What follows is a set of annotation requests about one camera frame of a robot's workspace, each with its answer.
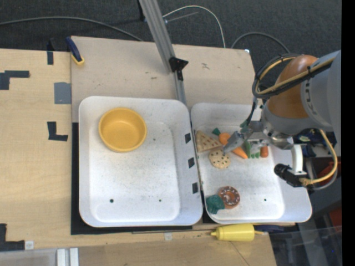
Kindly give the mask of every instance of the dark background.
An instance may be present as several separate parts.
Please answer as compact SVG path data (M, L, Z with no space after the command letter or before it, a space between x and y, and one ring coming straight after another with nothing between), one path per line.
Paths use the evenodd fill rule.
M187 5L212 11L220 20L226 47L240 36L261 32L281 41L293 53L321 57L341 49L342 0L158 0L162 14ZM192 16L168 22L172 43L223 47L213 16L202 9L185 9L168 17ZM16 19L67 16L113 25L144 41L153 41L147 23L139 20L137 0L0 0L0 48L46 50L54 38L56 50L66 51L65 37L81 35L132 39L115 30L73 20L45 20L3 25ZM249 49L255 69L285 53L263 35L247 35L235 48Z

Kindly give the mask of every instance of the toy donut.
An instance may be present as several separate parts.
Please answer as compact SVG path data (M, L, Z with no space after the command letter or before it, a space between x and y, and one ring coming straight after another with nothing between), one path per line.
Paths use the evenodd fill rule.
M232 209L236 207L240 202L240 195L234 187L225 186L218 190L218 196L222 198L226 209Z

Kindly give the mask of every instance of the white tray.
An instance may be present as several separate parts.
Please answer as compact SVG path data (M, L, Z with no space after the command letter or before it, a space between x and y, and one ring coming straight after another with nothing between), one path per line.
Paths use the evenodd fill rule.
M229 104L196 104L191 109L194 131L201 130L217 139L212 133L218 127L221 132L233 133L248 117L249 105ZM256 110L253 120L260 118L260 110ZM273 171L278 163L293 166L302 170L302 151L300 147L291 151L282 151L274 146L269 147L267 158L242 159L231 154L231 165L219 170L214 168L208 158L208 152L198 153L201 189L205 198L217 194L223 186L235 187L241 197L239 205L233 209L219 210L209 216L220 224L233 223L276 223L304 222L312 214L308 192L303 187L291 187L280 179Z
M119 106L146 121L147 137L132 152L111 151L98 134L101 116ZM93 227L196 223L202 200L187 107L177 100L84 99L79 106L79 211Z

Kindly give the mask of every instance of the yellow cylinder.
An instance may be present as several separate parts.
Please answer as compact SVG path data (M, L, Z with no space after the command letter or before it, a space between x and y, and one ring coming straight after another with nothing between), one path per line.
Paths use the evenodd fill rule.
M250 242L254 239L255 231L252 224L231 224L217 227L211 235L219 241Z

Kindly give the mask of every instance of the yellow bowl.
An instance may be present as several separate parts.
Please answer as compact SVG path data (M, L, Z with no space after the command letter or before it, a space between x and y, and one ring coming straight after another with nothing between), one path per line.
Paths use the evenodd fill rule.
M128 108L115 108L101 117L99 134L111 150L129 152L143 144L146 138L146 124L136 111Z

